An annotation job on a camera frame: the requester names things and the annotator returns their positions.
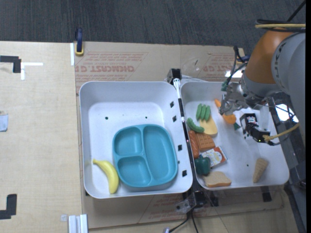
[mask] black tape mark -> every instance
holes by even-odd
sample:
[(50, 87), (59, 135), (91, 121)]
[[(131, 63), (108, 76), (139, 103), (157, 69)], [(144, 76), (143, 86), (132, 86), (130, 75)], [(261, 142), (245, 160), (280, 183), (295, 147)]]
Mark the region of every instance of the black tape mark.
[(9, 62), (9, 63), (13, 63), (13, 72), (14, 73), (20, 73), (21, 69), (20, 69), (20, 63), (21, 60), (19, 59), (18, 56), (0, 56), (0, 62)]
[(17, 194), (9, 194), (6, 198), (6, 210), (0, 211), (0, 219), (10, 219), (16, 215)]

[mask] black clip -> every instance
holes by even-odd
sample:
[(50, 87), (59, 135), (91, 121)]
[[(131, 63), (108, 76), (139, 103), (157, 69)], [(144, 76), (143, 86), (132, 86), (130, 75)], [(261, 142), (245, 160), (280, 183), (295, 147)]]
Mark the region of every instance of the black clip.
[(82, 28), (77, 28), (75, 32), (75, 40), (77, 42), (76, 48), (75, 48), (75, 55), (82, 56), (83, 51), (83, 45), (82, 45)]

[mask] blue plate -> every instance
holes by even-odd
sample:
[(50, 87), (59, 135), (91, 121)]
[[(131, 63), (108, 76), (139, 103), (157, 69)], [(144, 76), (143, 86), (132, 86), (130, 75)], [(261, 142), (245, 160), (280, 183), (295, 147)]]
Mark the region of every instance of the blue plate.
[(113, 137), (112, 149), (119, 178), (128, 186), (157, 186), (170, 182), (177, 174), (172, 139), (159, 125), (119, 130)]

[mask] toy carrot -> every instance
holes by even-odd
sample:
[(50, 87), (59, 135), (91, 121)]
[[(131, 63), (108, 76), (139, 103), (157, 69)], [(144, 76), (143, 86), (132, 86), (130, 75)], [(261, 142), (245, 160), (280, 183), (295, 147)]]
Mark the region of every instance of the toy carrot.
[[(221, 102), (218, 99), (214, 99), (216, 106), (219, 108), (221, 106)], [(225, 121), (229, 124), (235, 124), (237, 118), (234, 114), (231, 115), (225, 115), (223, 114), (223, 118)]]

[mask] dark carpet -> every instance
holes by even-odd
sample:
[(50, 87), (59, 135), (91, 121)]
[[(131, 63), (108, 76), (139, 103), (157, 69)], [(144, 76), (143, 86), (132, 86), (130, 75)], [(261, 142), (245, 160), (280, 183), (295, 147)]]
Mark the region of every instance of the dark carpet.
[[(303, 0), (0, 0), (0, 41), (221, 45), (251, 54), (257, 19), (287, 20)], [(292, 22), (305, 23), (306, 6)]]

